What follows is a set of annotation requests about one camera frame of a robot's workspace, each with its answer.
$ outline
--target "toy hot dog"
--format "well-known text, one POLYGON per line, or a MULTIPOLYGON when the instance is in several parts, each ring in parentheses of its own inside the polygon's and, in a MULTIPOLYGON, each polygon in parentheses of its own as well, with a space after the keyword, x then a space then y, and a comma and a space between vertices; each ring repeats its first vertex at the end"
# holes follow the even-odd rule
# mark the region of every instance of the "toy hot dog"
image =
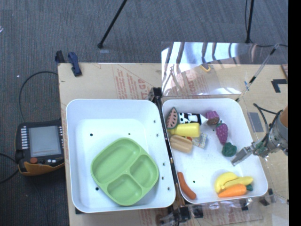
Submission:
POLYGON ((172 135, 169 141, 170 146, 173 149, 179 150, 184 153, 189 153, 192 150, 192 141, 179 135, 172 135))
POLYGON ((182 189, 182 191, 190 198, 190 199, 196 199, 197 195, 188 187, 188 185, 185 182, 184 175, 182 172, 178 172, 178 179, 179 184, 182 189))

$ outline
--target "white plastic tray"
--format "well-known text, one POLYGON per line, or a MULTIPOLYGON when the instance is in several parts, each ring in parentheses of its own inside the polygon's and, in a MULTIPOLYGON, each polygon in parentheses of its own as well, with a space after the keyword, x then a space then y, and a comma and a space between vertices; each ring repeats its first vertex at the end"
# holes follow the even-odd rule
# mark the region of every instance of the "white plastic tray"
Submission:
MULTIPOLYGON (((250 146, 253 141, 242 109, 233 99, 170 99, 162 106, 165 120, 173 107, 179 113, 199 113, 203 116, 207 111, 216 111, 220 119, 228 125, 228 142, 236 145, 237 151, 244 146, 250 146)), ((222 145, 213 129, 207 123, 200 126, 200 130, 208 135, 205 148, 193 146, 190 153, 172 149, 176 170, 184 174, 187 185, 197 195, 196 199, 192 200, 181 191, 185 200, 199 204, 264 195, 268 190, 268 182, 259 157, 251 155, 233 166, 230 162, 232 157, 222 155, 222 145), (226 171, 232 171, 238 176, 252 176, 253 191, 244 196, 219 198, 214 190, 214 181, 226 171)))
POLYGON ((71 195, 85 213, 163 208, 175 200, 173 175, 159 110, 148 100, 76 99, 66 108, 71 195), (156 162, 159 179, 137 203, 121 206, 93 180, 94 157, 118 138, 135 140, 156 162))

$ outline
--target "gray carpet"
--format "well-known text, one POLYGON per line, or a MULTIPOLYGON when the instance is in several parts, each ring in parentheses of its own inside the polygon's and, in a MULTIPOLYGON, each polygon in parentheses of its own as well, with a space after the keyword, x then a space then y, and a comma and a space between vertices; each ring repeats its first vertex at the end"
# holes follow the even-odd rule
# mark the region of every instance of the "gray carpet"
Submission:
MULTIPOLYGON (((161 63, 161 42, 247 38, 251 0, 128 0, 99 49, 122 1, 0 0, 0 153, 14 157, 22 84, 36 72, 56 72, 59 50, 65 60, 75 52, 80 62, 161 63)), ((270 63, 288 63, 288 0, 254 0, 250 39, 263 46, 280 43, 270 63)), ((55 74, 26 83, 21 110, 27 122, 60 118, 55 74)), ((0 181, 15 170, 0 155, 0 181)), ((0 184, 0 225, 68 224, 64 168, 30 178, 16 173, 0 184)))

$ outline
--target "toy bread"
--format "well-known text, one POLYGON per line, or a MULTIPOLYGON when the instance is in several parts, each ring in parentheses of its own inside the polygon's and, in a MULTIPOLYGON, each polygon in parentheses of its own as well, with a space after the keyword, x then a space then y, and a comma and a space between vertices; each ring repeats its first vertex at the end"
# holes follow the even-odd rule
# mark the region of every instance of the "toy bread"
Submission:
POLYGON ((172 135, 169 139, 169 142, 170 146, 178 151, 189 153, 192 150, 192 141, 185 137, 172 135))

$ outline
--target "toy food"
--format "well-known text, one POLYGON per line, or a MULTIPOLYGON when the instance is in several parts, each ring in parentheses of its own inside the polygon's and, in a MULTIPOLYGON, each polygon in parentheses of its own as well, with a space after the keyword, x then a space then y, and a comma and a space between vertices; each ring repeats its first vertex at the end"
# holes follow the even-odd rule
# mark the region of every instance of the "toy food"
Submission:
POLYGON ((251 184, 248 184, 248 185, 246 186, 246 189, 247 189, 248 191, 253 191, 253 187, 252 187, 251 184))
POLYGON ((190 198, 190 199, 196 199, 197 195, 188 187, 186 184, 184 175, 182 172, 178 172, 178 179, 179 179, 179 184, 182 189, 182 191, 190 198))
POLYGON ((173 129, 179 124, 179 115, 176 108, 172 108, 166 120, 166 128, 173 129))
POLYGON ((245 177, 238 177, 232 181, 226 182, 222 189, 227 189, 235 184, 243 184, 245 186, 251 184, 253 182, 253 177, 245 176, 245 177))
POLYGON ((220 191, 224 188, 224 185, 227 182, 235 180, 237 178, 238 178, 238 176, 234 172, 231 172, 231 171, 224 172, 221 175, 219 175, 214 182, 214 189, 215 189, 216 193, 220 193, 220 191))
POLYGON ((205 118, 201 114, 195 114, 195 113, 179 113, 179 123, 193 123, 196 122, 198 124, 204 124, 206 121, 208 121, 207 118, 205 118))
POLYGON ((192 150, 192 141, 179 135, 172 135, 169 139, 170 146, 173 149, 184 153, 189 153, 192 150))
POLYGON ((201 132, 199 137, 187 137, 187 139, 192 141, 192 145, 195 145, 200 148, 204 148, 206 145, 208 135, 204 132, 201 132))
POLYGON ((225 145, 222 147, 222 154, 226 157, 232 157, 235 155, 237 151, 237 147, 232 145, 231 142, 226 142, 225 145))
POLYGON ((205 117, 208 119, 207 124, 211 126, 216 125, 220 121, 220 116, 216 111, 208 111, 205 117))
POLYGON ((224 191, 220 192, 218 194, 219 198, 223 198, 223 197, 234 197, 234 196, 241 196, 246 194, 247 189, 246 186, 243 184, 235 184, 227 189, 225 189, 224 191))
POLYGON ((178 124, 173 129, 168 129, 170 134, 179 135, 182 137, 199 137, 200 130, 198 123, 186 123, 186 124, 178 124))
POLYGON ((228 139, 228 126, 220 121, 215 127, 216 135, 222 145, 225 145, 228 139))

